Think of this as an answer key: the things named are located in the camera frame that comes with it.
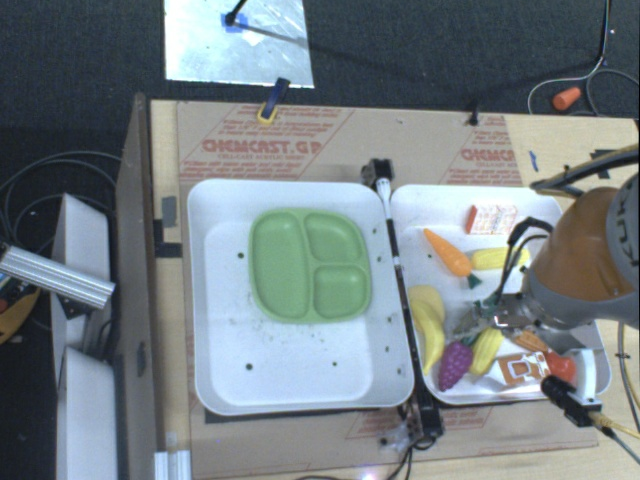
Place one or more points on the long orange carrot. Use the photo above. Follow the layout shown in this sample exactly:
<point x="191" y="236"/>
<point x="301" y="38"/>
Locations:
<point x="450" y="255"/>

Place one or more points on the white plastic tray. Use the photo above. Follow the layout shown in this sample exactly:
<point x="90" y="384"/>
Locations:
<point x="425" y="208"/>
<point x="300" y="363"/>

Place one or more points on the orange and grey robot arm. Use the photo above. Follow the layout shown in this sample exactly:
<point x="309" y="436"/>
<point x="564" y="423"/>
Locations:
<point x="580" y="253"/>

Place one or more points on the orange-red bottle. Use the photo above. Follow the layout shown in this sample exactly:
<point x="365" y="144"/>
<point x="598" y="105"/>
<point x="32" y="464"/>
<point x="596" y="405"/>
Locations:
<point x="561" y="365"/>

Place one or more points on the black cylinder on white bracket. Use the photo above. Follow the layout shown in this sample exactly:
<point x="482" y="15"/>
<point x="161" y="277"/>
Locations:
<point x="570" y="393"/>

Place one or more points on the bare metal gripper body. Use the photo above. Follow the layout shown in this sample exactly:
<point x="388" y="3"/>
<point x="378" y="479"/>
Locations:
<point x="507" y="315"/>

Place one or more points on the yellow corn cob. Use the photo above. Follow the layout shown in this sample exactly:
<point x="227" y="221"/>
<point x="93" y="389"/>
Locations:
<point x="487" y="350"/>
<point x="492" y="259"/>

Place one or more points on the small orange and white carton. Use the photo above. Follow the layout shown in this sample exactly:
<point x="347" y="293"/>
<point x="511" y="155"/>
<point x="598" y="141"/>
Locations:
<point x="492" y="219"/>

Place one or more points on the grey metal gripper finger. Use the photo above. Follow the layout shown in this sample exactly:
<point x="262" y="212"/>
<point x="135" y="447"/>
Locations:
<point x="465" y="325"/>

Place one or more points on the thin black and white rod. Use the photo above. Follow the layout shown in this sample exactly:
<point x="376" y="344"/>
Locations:
<point x="395" y="248"/>

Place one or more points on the short orange carrot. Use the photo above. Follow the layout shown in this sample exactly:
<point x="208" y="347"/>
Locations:
<point x="531" y="340"/>

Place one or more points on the large white and orange carton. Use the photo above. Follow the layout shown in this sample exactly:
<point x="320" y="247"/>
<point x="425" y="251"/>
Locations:
<point x="517" y="370"/>

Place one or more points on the purple grapes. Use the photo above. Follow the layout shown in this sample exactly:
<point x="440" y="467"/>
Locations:
<point x="455" y="363"/>

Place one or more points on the yellow banana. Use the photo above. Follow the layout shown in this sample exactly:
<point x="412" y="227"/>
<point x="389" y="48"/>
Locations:
<point x="430" y="323"/>

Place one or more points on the brown cardboard board red print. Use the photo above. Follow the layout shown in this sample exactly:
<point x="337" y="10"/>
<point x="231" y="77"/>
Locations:
<point x="320" y="143"/>

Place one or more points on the green divided plate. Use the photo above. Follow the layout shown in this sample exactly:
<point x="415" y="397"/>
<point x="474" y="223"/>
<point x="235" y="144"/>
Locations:
<point x="300" y="268"/>

